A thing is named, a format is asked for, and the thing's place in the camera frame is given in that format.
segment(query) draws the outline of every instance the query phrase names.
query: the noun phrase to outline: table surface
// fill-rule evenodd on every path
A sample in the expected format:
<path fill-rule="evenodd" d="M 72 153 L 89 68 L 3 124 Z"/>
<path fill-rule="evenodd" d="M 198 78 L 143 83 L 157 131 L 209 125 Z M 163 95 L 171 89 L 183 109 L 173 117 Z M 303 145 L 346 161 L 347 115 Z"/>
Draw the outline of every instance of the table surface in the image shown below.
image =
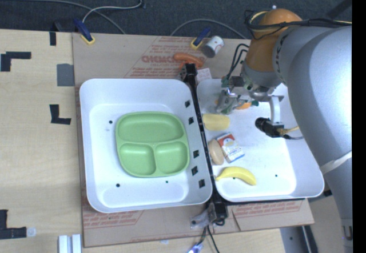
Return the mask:
<path fill-rule="evenodd" d="M 1 252 L 57 252 L 59 235 L 82 234 L 74 87 L 57 86 L 57 65 L 73 64 L 70 33 L 0 30 L 0 53 L 30 51 L 0 72 L 0 209 L 8 227 L 35 227 L 34 237 L 0 240 Z M 60 105 L 70 125 L 50 124 Z M 214 236 L 221 252 L 285 252 L 280 230 Z M 187 252 L 198 238 L 83 248 L 82 252 Z M 215 252 L 212 241 L 203 253 Z"/>

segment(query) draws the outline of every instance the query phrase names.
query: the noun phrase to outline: green plate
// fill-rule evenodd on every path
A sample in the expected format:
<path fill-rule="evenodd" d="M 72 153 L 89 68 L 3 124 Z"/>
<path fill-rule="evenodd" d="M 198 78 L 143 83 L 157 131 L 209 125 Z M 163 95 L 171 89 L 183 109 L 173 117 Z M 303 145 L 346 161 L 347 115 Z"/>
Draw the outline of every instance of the green plate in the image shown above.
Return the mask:
<path fill-rule="evenodd" d="M 132 176 L 172 176 L 189 164 L 184 125 L 165 112 L 136 112 L 116 124 L 117 152 L 121 166 Z"/>

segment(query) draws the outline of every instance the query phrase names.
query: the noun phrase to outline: yellow banana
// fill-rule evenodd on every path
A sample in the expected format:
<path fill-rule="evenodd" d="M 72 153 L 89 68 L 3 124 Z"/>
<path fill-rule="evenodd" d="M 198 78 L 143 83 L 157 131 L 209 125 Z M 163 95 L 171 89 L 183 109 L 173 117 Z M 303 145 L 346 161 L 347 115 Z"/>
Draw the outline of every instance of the yellow banana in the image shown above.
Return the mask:
<path fill-rule="evenodd" d="M 239 178 L 249 185 L 256 185 L 257 180 L 252 172 L 242 167 L 226 167 L 221 174 L 215 178 L 219 181 L 222 178 Z"/>

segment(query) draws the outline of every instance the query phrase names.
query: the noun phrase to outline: white strip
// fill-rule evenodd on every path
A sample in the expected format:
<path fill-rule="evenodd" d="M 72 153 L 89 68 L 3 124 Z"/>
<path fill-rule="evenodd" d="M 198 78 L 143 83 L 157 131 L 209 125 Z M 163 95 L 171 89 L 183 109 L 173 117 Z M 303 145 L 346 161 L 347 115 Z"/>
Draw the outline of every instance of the white strip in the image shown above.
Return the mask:
<path fill-rule="evenodd" d="M 352 150 L 345 154 L 344 156 L 342 156 L 339 159 L 336 160 L 331 160 L 330 162 L 322 165 L 320 167 L 320 171 L 324 174 L 333 171 L 334 169 L 338 168 L 341 164 L 343 164 L 346 160 L 351 159 L 352 158 Z"/>

